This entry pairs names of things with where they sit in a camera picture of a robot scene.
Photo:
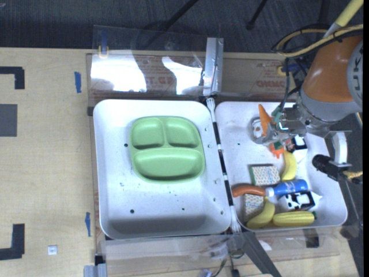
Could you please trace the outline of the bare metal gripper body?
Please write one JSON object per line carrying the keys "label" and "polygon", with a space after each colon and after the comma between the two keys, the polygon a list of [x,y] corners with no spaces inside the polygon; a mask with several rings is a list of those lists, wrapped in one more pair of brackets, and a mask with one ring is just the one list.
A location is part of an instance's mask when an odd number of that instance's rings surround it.
{"label": "bare metal gripper body", "polygon": [[307,133],[325,137],[330,129],[330,122],[311,115],[302,104],[284,108],[277,106],[272,112],[272,121],[274,139],[304,137]]}

